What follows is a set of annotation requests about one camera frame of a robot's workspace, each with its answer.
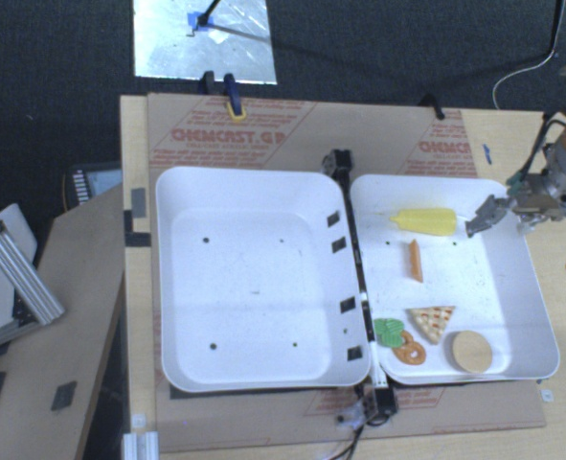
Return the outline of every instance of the white tray with toy food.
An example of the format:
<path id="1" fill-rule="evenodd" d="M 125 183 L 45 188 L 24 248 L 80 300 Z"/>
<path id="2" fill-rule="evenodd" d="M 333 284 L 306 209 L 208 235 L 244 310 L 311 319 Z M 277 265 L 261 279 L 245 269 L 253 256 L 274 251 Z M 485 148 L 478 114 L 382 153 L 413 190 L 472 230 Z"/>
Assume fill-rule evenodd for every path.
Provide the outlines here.
<path id="1" fill-rule="evenodd" d="M 548 377 L 558 350 L 515 217 L 472 239 L 464 231 L 503 190 L 479 179 L 357 178 L 362 292 L 349 205 L 331 178 L 163 172 L 155 201 L 168 380 L 190 392 L 347 386 L 371 365 L 407 384 Z M 412 228 L 400 210 L 428 208 L 447 209 L 436 218 L 452 233 L 399 228 Z"/>

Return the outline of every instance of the black carpet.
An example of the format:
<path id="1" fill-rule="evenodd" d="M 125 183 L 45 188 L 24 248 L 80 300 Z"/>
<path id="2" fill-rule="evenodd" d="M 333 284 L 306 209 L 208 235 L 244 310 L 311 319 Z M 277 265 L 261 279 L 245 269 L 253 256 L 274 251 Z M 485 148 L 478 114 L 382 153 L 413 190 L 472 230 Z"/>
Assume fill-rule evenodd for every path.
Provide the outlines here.
<path id="1" fill-rule="evenodd" d="M 267 0 L 279 84 L 246 96 L 493 108 L 503 75 L 547 51 L 555 0 Z M 42 231 L 77 163 L 118 160 L 119 96 L 195 92 L 133 76 L 132 0 L 0 0 L 0 209 Z M 503 108 L 566 110 L 558 56 L 500 88 Z"/>

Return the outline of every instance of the toy pizza slice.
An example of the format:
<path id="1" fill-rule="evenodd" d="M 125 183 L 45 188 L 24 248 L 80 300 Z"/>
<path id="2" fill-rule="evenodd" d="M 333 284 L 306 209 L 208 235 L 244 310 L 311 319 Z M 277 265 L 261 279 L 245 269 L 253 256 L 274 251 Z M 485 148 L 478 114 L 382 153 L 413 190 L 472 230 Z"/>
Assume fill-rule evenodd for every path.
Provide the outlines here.
<path id="1" fill-rule="evenodd" d="M 429 307 L 408 311 L 430 342 L 438 344 L 454 309 L 455 307 Z"/>

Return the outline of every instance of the round beige disc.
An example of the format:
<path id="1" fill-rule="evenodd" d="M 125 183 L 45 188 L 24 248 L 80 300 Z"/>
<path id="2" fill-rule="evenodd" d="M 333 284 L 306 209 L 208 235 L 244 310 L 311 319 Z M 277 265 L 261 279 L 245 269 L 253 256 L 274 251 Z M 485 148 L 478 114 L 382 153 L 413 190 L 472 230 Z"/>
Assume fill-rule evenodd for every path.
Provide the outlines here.
<path id="1" fill-rule="evenodd" d="M 453 357 L 470 373 L 484 373 L 493 361 L 487 340 L 474 331 L 463 331 L 453 338 Z"/>

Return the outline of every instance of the metal plate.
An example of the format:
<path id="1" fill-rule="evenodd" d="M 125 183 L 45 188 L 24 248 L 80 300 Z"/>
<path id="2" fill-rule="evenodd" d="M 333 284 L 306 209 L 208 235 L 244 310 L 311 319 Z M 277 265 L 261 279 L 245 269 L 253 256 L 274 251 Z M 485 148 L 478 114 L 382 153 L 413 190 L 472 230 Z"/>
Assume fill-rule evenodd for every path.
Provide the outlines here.
<path id="1" fill-rule="evenodd" d="M 134 0 L 136 76 L 199 80 L 213 70 L 217 81 L 276 84 L 265 0 L 221 0 L 209 28 L 193 33 L 191 14 L 212 1 Z"/>

